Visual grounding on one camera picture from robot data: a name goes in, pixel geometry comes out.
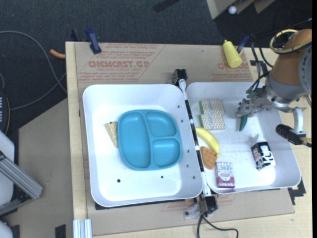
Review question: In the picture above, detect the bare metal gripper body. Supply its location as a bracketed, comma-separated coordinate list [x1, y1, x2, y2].
[247, 87, 299, 116]

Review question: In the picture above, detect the green pointed toy vegetable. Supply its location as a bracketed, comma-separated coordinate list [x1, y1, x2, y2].
[238, 114, 249, 132]

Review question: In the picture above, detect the patterned packet with green edge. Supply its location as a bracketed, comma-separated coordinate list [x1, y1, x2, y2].
[198, 114, 226, 131]
[198, 99, 225, 116]

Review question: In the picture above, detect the yellow banana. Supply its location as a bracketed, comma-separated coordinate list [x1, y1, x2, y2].
[195, 126, 221, 158]

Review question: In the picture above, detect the white plastic tray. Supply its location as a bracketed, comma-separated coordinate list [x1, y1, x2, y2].
[185, 81, 303, 195]
[82, 83, 205, 207]

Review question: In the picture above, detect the black and white milk carton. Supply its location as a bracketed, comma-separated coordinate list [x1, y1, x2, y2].
[250, 133, 277, 172]

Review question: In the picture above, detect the thin black and white rod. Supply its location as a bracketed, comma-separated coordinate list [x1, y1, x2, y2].
[178, 79, 208, 196]

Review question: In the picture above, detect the yellow bottle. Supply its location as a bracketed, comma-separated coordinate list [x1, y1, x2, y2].
[222, 39, 243, 69]

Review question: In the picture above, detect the orange waffle biscuit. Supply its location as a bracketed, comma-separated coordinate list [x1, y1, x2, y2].
[200, 145, 214, 170]

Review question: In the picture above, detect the pink and white carton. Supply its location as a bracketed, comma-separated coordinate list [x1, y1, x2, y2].
[214, 161, 236, 189]

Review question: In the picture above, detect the blue divided plate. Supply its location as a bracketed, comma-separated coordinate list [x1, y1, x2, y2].
[116, 109, 183, 172]

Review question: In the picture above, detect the brown cardboard board, red print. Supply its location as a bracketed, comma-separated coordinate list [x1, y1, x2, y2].
[74, 42, 296, 237]

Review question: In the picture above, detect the beige pizza slice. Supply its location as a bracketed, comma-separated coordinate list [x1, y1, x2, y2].
[104, 121, 119, 149]

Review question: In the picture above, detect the orange sausage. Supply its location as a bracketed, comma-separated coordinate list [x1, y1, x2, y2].
[49, 49, 66, 60]

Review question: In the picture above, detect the black cylinder on white bracket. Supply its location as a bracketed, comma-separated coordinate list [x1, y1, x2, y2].
[275, 107, 308, 146]

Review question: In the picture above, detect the black block with thin wires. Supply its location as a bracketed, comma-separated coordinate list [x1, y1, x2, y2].
[183, 194, 219, 220]
[167, 68, 188, 85]

